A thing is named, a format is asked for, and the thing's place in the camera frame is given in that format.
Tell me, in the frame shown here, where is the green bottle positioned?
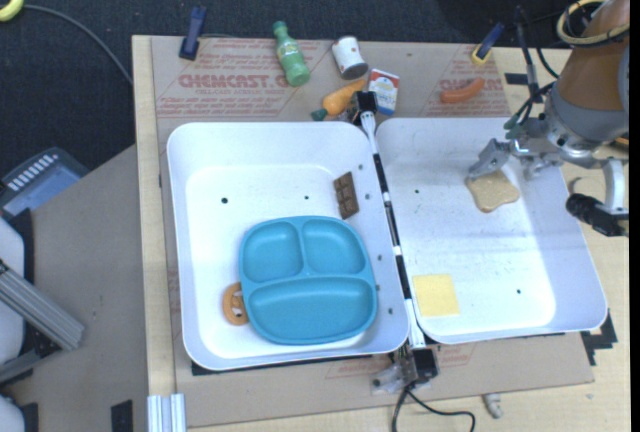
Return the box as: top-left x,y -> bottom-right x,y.
272,20 -> 312,88

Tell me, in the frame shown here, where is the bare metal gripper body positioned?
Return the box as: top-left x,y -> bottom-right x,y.
511,112 -> 609,168

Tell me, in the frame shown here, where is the white plastic tray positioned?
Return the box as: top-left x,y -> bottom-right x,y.
166,121 -> 412,372
374,117 -> 609,346

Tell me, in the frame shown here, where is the orange carrot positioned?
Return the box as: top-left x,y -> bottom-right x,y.
310,78 -> 368,122

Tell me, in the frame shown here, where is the yellow banana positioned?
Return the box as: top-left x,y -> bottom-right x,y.
0,0 -> 25,23

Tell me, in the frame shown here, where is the thin black and white rod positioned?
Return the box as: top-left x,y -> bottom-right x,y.
360,111 -> 426,350

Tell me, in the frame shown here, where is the orange sausage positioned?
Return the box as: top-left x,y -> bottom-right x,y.
439,77 -> 487,105

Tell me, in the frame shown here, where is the brown cardboard board red print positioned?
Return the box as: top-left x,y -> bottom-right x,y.
149,35 -> 596,429

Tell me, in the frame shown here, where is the black cylinder on white bracket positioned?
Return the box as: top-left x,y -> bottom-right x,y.
565,159 -> 630,238

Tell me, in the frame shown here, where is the white and orange carton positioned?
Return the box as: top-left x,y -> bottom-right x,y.
368,67 -> 401,117

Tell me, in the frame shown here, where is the orange pretzel biscuit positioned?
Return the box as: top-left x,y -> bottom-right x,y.
222,282 -> 250,327

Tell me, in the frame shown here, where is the tan bread slice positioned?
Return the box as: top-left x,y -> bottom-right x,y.
464,169 -> 522,214

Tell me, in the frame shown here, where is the brown chocolate bar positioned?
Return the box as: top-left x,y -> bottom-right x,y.
333,171 -> 362,221

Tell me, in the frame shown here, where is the blue divided plate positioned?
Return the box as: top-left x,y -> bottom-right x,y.
237,215 -> 379,347

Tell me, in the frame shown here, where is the white can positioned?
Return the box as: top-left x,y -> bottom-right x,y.
331,35 -> 370,81

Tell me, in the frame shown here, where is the yellow cheese slice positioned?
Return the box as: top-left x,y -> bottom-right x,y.
412,273 -> 461,319

